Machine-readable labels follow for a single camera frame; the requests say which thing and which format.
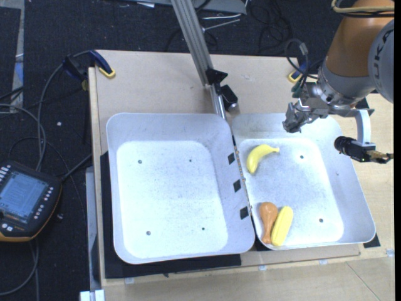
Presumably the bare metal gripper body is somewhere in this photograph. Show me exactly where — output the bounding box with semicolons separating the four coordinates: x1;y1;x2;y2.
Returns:
295;81;335;120

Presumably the yellow banana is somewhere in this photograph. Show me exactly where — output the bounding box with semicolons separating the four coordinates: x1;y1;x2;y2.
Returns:
246;144;281;175

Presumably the black block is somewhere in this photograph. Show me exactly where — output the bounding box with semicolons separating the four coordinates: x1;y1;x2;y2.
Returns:
220;84;239;112

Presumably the white plastic tray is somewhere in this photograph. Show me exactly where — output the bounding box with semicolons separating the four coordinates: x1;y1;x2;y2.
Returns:
105;112;256;265
231;112;377;251

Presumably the orange toy chicken drumstick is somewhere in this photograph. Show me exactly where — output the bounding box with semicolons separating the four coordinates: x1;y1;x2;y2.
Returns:
258;201;279;245

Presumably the yellow oblong toy food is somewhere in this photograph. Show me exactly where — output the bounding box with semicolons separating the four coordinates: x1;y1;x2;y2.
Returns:
270;206;294;248

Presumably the pale wood board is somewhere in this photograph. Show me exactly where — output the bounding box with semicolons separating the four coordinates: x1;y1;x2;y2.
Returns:
93;49;362;287

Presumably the black cylinder on white bracket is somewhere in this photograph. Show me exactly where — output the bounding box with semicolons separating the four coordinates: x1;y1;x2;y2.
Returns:
333;108;377;163

